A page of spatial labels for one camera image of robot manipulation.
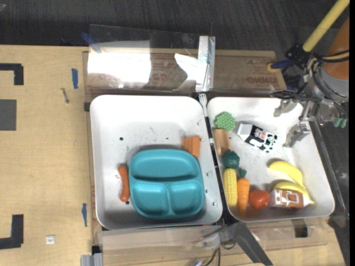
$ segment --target yellow corn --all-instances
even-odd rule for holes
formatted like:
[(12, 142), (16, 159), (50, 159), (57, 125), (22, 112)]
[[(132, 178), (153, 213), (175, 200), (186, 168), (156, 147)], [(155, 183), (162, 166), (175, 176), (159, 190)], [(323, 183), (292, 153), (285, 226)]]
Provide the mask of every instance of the yellow corn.
[(223, 173), (224, 192), (228, 206), (237, 204), (237, 176), (233, 168), (227, 168)]

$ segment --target orange object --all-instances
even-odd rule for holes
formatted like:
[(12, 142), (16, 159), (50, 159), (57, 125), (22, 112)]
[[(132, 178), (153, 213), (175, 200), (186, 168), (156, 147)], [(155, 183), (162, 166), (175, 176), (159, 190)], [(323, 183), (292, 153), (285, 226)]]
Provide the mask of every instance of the orange object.
[(250, 205), (255, 210), (263, 209), (270, 200), (270, 194), (264, 190), (256, 189), (249, 194)]
[[(337, 54), (349, 50), (350, 46), (350, 17), (343, 23), (336, 35), (328, 55)], [(325, 63), (325, 71), (334, 78), (349, 80), (349, 60), (336, 63)]]
[(246, 207), (248, 206), (248, 198), (249, 198), (249, 189), (250, 183), (249, 180), (242, 177), (237, 181), (237, 192), (238, 192), (238, 210), (242, 217), (244, 217), (246, 212)]
[(120, 195), (120, 200), (122, 202), (127, 202), (130, 192), (129, 192), (128, 170), (126, 166), (120, 165), (118, 167), (118, 173), (121, 175), (121, 179), (122, 179), (122, 191)]
[(225, 152), (232, 150), (227, 130), (213, 129), (212, 134), (215, 141), (215, 149), (218, 155), (222, 156)]
[(182, 140), (182, 148), (194, 157), (198, 157), (200, 155), (200, 137), (193, 136), (184, 138)]

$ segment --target teal divided plate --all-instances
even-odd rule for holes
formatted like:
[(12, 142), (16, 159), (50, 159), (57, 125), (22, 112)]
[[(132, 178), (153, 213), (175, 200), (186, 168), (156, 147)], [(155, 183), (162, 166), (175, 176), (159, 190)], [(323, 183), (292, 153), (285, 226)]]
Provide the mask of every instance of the teal divided plate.
[(183, 150), (138, 152), (129, 164), (129, 186), (133, 206), (150, 219), (191, 217), (205, 200), (200, 165)]

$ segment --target orange carrot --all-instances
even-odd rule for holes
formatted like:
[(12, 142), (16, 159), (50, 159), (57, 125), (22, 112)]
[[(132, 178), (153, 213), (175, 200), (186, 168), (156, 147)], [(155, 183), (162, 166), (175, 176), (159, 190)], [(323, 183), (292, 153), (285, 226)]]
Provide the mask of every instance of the orange carrot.
[(250, 188), (250, 183), (249, 180), (247, 180), (244, 177), (241, 177), (237, 181), (237, 192), (238, 192), (238, 209), (240, 212), (240, 215), (244, 217), (245, 212), (246, 212), (246, 207), (248, 205), (248, 198), (249, 198), (249, 188)]
[(121, 175), (121, 180), (122, 180), (122, 191), (120, 195), (120, 200), (122, 202), (126, 202), (130, 196), (129, 177), (128, 177), (128, 170), (126, 166), (120, 165), (118, 167), (118, 173)]

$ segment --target toy tomato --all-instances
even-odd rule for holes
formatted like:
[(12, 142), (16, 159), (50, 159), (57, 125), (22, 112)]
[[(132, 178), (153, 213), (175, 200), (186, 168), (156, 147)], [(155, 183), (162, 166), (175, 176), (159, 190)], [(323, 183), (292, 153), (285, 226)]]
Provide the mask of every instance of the toy tomato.
[(250, 205), (255, 210), (263, 209), (270, 200), (270, 195), (264, 190), (256, 189), (249, 194)]

